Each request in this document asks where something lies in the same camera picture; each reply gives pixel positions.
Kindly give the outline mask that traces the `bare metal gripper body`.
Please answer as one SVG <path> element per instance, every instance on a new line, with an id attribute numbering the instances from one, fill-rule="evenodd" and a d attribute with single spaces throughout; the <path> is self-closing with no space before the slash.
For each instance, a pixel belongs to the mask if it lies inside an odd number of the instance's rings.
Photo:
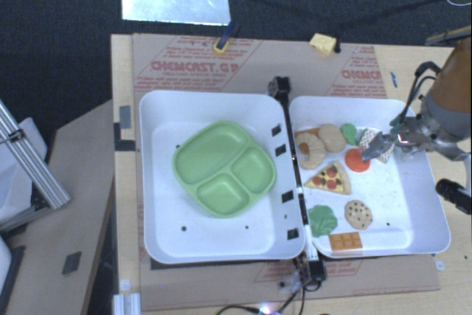
<path id="1" fill-rule="evenodd" d="M 394 134 L 398 135 L 395 144 L 405 157 L 421 151 L 447 155 L 448 145 L 442 137 L 447 137 L 448 132 L 433 119 L 405 118 L 394 126 Z"/>

